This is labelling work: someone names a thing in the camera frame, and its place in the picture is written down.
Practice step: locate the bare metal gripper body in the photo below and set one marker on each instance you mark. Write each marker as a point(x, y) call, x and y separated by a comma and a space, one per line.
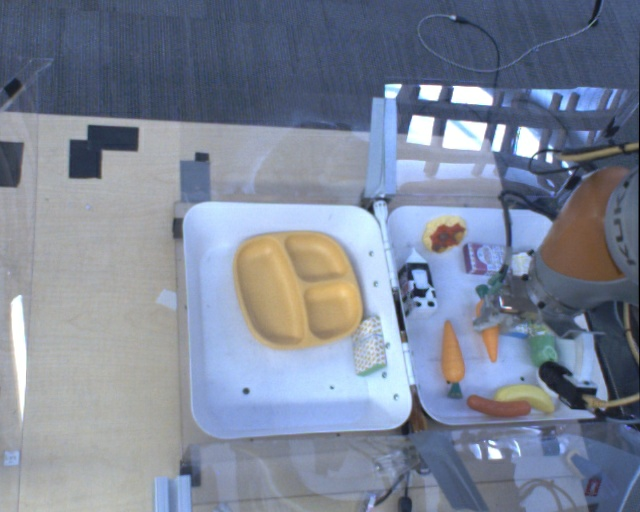
point(517, 299)

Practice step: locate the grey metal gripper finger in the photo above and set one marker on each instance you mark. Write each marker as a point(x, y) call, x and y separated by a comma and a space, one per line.
point(487, 316)

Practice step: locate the orange carrot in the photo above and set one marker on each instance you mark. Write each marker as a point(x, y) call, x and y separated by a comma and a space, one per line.
point(452, 357)
point(491, 342)

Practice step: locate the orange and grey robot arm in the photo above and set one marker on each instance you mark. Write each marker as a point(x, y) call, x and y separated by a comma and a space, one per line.
point(575, 245)

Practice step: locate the dark red packet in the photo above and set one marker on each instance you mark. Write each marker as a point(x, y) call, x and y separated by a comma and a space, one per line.
point(482, 259)

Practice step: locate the green bottle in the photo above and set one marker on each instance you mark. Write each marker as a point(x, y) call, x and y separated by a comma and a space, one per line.
point(542, 347)

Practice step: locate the white plastic tray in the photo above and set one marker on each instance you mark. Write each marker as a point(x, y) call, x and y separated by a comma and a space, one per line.
point(425, 350)
point(280, 390)

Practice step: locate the black and white milk carton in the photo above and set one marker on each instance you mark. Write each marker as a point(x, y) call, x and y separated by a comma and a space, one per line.
point(419, 285)

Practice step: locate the yellow banana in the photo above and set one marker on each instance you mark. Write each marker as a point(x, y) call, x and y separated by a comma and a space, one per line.
point(525, 395)

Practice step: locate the red sausage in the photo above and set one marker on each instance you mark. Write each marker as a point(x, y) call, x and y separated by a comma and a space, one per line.
point(497, 407)

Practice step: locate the yellow and red pizza slice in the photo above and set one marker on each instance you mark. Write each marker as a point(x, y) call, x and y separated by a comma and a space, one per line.
point(444, 234)

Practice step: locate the yellow divided plate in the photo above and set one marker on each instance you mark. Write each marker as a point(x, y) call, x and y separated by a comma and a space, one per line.
point(270, 290)

